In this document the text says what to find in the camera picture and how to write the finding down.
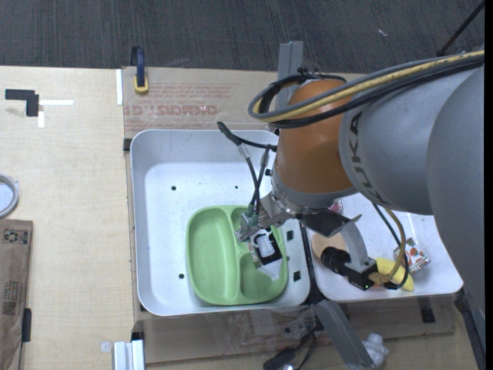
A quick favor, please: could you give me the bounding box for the green divided plate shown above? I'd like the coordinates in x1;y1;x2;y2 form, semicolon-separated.
186;205;290;307

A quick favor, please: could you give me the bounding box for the black cylinder on white bracket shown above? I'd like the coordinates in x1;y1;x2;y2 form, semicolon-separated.
320;219;381;291

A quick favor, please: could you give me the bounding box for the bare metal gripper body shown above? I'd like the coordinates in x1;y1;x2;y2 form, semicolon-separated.
235;195;300;244

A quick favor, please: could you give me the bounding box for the white crumpled paper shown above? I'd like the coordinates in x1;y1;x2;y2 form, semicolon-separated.
361;332;391;366

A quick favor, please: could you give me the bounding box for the tan round biscuit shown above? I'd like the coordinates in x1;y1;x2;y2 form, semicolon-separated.
310;232;348;262

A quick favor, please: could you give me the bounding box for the white plastic tray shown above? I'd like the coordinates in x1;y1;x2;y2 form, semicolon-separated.
304;193;464;304
129;129;312;318

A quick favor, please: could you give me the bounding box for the yellow banana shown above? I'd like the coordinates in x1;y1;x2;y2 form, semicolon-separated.
374;257;415;293

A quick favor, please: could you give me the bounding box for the brown cardboard board red print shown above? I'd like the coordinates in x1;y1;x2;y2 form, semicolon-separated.
121;66;479;365

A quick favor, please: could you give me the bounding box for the white carton with fruit print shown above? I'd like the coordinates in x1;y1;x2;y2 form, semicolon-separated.
392;237;431;275

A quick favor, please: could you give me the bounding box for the black and white small bottle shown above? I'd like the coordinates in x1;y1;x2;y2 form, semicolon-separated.
253;232;285;270

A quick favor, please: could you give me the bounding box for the brown paper bag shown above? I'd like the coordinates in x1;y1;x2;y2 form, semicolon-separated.
0;218;34;370

